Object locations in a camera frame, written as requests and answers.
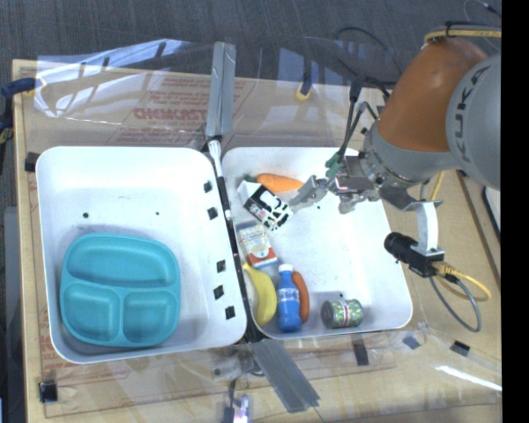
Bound orange and white juice carton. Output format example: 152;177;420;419
236;223;279;270

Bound white plastic tray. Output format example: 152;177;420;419
34;145;249;365
220;146;414;341

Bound brown sausage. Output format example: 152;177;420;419
290;271;311;325

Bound blue divided plate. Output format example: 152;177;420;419
59;232;182;349

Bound white and black milk carton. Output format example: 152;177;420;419
236;180;294;233

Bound blue bottle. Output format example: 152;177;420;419
276;263;303;334

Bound green can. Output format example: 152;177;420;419
320;298;364;330

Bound yellow banana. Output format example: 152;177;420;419
242;262;279;327

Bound black cylinder on white bracket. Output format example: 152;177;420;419
383;194;446;278

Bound orange carrot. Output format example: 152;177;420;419
244;172;306;194

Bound brown cardboard board red print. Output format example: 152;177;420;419
19;73;400;419

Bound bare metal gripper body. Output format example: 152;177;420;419
328;155;400;204

